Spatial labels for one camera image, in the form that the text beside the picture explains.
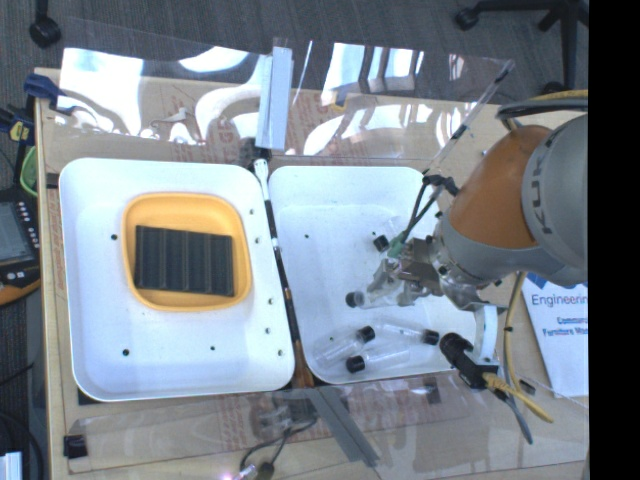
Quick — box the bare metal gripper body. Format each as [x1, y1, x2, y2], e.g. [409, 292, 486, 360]
[397, 234, 497, 314]

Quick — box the clear plastic bottle black cap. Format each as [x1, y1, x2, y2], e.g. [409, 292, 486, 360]
[378, 319, 441, 347]
[372, 215, 407, 253]
[345, 287, 402, 311]
[345, 346, 412, 375]
[313, 325, 377, 368]

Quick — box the white plastic tray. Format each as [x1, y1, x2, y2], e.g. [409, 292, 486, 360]
[267, 165, 482, 386]
[58, 157, 297, 403]

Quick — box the thin black and white rod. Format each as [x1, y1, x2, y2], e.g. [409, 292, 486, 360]
[253, 158, 315, 389]

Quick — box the white paper sheet blue print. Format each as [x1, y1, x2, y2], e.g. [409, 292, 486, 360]
[521, 271, 590, 399]

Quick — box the black ribbed insert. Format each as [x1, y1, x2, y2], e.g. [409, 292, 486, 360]
[133, 224, 237, 299]

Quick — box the yellow bowl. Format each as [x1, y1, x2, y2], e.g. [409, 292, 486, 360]
[120, 192, 253, 313]

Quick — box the brown cardboard board red print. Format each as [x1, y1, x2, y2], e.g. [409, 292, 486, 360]
[39, 75, 590, 474]

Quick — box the black cylinder on white bracket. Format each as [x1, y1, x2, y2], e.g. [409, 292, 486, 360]
[438, 304, 502, 390]

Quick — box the black block with thin wires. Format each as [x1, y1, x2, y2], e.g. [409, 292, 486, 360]
[259, 398, 319, 427]

